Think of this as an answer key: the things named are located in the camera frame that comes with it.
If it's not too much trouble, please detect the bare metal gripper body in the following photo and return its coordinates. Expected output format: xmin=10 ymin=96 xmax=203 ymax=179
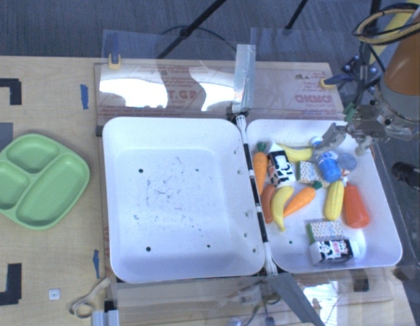
xmin=345 ymin=104 xmax=420 ymax=143

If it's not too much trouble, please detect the grey round can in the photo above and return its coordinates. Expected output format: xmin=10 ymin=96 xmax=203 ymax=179
xmin=337 ymin=152 xmax=358 ymax=172

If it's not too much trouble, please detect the yellow banana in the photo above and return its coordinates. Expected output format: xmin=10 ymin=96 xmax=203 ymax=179
xmin=277 ymin=143 xmax=315 ymax=164
xmin=270 ymin=185 xmax=295 ymax=233

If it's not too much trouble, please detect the green and white patterned packet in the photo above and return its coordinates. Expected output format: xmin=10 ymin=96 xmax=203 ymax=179
xmin=305 ymin=219 xmax=345 ymax=245
xmin=295 ymin=160 xmax=322 ymax=184

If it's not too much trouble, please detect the black and white milk carton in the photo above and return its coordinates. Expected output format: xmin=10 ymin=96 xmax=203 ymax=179
xmin=266 ymin=143 xmax=297 ymax=187
xmin=309 ymin=238 xmax=362 ymax=266

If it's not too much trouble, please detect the yellow corn cob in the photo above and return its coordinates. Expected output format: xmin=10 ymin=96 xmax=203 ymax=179
xmin=323 ymin=179 xmax=345 ymax=222

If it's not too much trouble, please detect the orange bottle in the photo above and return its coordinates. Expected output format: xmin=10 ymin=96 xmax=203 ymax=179
xmin=342 ymin=180 xmax=371 ymax=230

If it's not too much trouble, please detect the orange carrot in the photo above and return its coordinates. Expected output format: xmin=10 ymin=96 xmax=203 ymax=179
xmin=283 ymin=181 xmax=323 ymax=219
xmin=252 ymin=142 xmax=269 ymax=196

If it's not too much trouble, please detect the orange sausage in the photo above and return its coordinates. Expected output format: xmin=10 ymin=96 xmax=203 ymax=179
xmin=260 ymin=183 xmax=277 ymax=225

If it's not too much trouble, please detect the white plastic tray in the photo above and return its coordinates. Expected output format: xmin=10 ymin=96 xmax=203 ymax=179
xmin=245 ymin=118 xmax=404 ymax=274
xmin=101 ymin=115 xmax=267 ymax=284

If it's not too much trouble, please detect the thin black and white rod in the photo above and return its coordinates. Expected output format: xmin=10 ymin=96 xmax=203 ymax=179
xmin=234 ymin=113 xmax=279 ymax=276

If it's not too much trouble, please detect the beige band loop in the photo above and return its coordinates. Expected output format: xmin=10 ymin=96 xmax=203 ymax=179
xmin=69 ymin=276 xmax=113 ymax=319

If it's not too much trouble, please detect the green divided plate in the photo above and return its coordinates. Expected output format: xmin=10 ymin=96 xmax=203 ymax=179
xmin=0 ymin=133 xmax=91 ymax=231

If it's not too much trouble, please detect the black cylinder on white bracket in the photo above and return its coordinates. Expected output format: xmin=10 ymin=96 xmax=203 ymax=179
xmin=391 ymin=161 xmax=420 ymax=192

